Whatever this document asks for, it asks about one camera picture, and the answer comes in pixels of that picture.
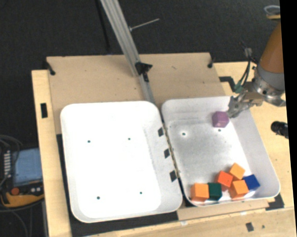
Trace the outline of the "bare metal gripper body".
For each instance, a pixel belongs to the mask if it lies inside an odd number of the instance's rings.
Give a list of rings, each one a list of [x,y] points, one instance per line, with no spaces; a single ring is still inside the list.
[[[261,106],[267,102],[275,107],[285,107],[286,101],[282,99],[283,91],[277,90],[262,79],[253,79],[247,82],[241,92],[241,101],[249,106]]]

